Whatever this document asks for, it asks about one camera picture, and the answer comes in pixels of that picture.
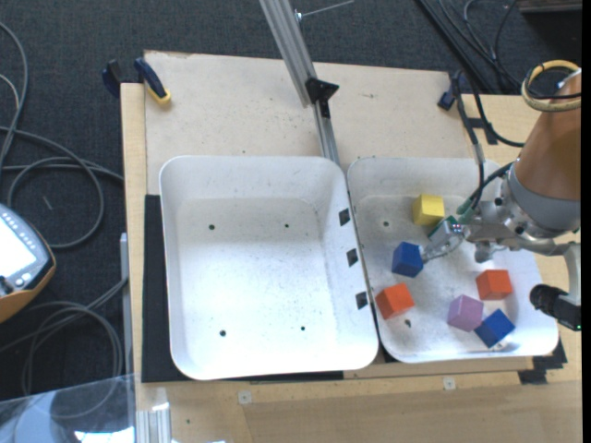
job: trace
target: wooden table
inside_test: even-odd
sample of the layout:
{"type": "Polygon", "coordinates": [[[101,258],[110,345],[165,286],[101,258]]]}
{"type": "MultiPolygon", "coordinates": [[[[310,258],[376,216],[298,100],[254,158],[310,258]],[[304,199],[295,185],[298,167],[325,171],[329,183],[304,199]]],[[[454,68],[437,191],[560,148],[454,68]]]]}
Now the wooden table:
{"type": "MultiPolygon", "coordinates": [[[[121,88],[138,411],[168,402],[173,438],[183,443],[583,440],[581,334],[565,328],[560,328],[560,332],[568,363],[562,369],[550,369],[548,384],[539,386],[523,385],[517,373],[533,369],[533,357],[406,365],[385,363],[378,356],[374,364],[346,372],[339,381],[141,383],[144,196],[158,193],[154,176],[161,163],[175,153],[264,153],[265,145],[248,135],[240,138],[242,144],[238,146],[219,136],[214,139],[213,134],[220,133],[218,125],[227,125],[228,117],[239,121],[246,133],[250,126],[269,128],[289,118],[295,127],[305,127],[304,141],[296,147],[292,141],[277,145],[275,153],[320,153],[314,141],[315,127],[308,126],[308,122],[313,124],[313,116],[306,113],[291,91],[283,61],[206,54],[147,53],[146,57],[171,91],[176,106],[159,107],[140,84],[123,84],[121,88]],[[183,71],[185,75],[180,76],[175,72],[183,67],[180,60],[184,58],[199,65],[200,75],[183,71]],[[244,80],[236,79],[232,73],[240,67],[244,68],[244,80]],[[259,74],[256,80],[248,72],[253,69],[259,74]],[[187,106],[194,100],[192,90],[203,89],[211,80],[209,71],[221,75],[218,91],[209,87],[206,100],[199,99],[193,108],[187,106]],[[225,76],[235,84],[230,94],[223,86],[225,76]],[[264,88],[253,89],[257,83],[264,88]],[[254,106],[248,97],[253,90],[271,90],[267,99],[273,100],[262,108],[254,106]],[[286,102],[292,97],[295,104],[286,102]],[[218,111],[208,110],[208,106],[216,104],[218,111]],[[199,118],[189,119],[179,127],[179,120],[191,116],[192,110],[199,111],[199,118]],[[158,134],[157,126],[161,123],[167,125],[166,140],[158,134]],[[201,143],[204,138],[210,140],[209,145],[201,143]]],[[[331,108],[344,167],[356,157],[366,155],[439,157],[443,153],[443,157],[470,157],[457,112],[444,112],[436,106],[440,94],[447,89],[445,74],[381,67],[315,66],[319,78],[342,84],[331,108]],[[367,129],[360,136],[362,121],[367,129]],[[426,142],[421,132],[426,126],[431,136],[438,133],[436,142],[426,142]]],[[[469,113],[476,116],[470,97],[466,96],[465,103],[469,113]]],[[[506,138],[525,140],[538,116],[520,97],[489,95],[483,97],[483,103],[489,120],[506,138]]],[[[272,137],[266,141],[274,142],[272,137]]],[[[512,161],[518,154],[515,148],[488,145],[484,136],[481,142],[487,159],[499,164],[512,161]]],[[[580,241],[580,234],[573,239],[580,241]]],[[[545,283],[568,287],[562,258],[537,257],[537,264],[545,283]]]]}

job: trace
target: yellow cable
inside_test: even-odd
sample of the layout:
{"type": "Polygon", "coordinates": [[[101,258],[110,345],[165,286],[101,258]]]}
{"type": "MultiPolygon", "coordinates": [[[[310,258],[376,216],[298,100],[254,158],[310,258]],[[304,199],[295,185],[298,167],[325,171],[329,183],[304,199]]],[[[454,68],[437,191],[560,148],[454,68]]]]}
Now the yellow cable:
{"type": "Polygon", "coordinates": [[[567,102],[544,102],[532,98],[532,96],[529,94],[528,88],[534,79],[537,78],[542,72],[556,67],[566,68],[571,72],[576,72],[581,69],[581,67],[579,67],[577,64],[573,64],[569,61],[562,61],[560,59],[547,61],[546,63],[534,67],[529,76],[525,78],[521,85],[521,94],[524,97],[525,103],[527,103],[534,110],[538,110],[539,112],[567,112],[581,106],[581,97],[577,97],[576,99],[567,102]]]}

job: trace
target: screen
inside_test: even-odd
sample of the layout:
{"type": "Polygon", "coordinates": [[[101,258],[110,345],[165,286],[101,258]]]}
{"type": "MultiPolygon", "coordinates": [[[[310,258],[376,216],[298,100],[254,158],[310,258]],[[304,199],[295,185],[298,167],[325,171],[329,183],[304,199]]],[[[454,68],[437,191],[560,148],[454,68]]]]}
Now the screen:
{"type": "Polygon", "coordinates": [[[9,277],[34,263],[36,257],[4,220],[0,219],[0,276],[9,277]]]}

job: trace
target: blue block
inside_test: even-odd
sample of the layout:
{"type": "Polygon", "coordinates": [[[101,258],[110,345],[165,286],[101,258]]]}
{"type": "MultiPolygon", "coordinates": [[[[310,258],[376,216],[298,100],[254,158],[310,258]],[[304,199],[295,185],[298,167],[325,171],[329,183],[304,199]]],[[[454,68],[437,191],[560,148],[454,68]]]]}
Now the blue block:
{"type": "Polygon", "coordinates": [[[515,329],[514,324],[498,308],[486,317],[474,331],[489,348],[494,346],[515,329]]]}
{"type": "Polygon", "coordinates": [[[423,269],[423,259],[417,245],[402,241],[394,249],[392,272],[403,276],[415,277],[423,269]]]}

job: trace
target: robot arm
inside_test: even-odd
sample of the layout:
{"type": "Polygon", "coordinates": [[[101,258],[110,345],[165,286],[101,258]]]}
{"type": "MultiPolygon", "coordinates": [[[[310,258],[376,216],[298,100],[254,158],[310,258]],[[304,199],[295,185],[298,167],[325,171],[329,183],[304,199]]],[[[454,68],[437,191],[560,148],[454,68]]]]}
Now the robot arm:
{"type": "Polygon", "coordinates": [[[473,209],[464,204],[458,209],[458,220],[449,217],[440,222],[421,256],[428,262],[453,251],[463,241],[475,244],[476,262],[487,261],[495,251],[507,247],[564,256],[569,292],[539,284],[533,288],[530,301],[562,325],[580,330],[581,245],[557,244],[555,238],[581,226],[582,71],[571,63],[558,63],[571,74],[561,83],[554,100],[542,102],[528,92],[532,77],[553,68],[551,63],[536,67],[534,76],[524,82],[525,101],[542,114],[517,159],[491,176],[501,178],[497,196],[479,201],[473,209]]]}

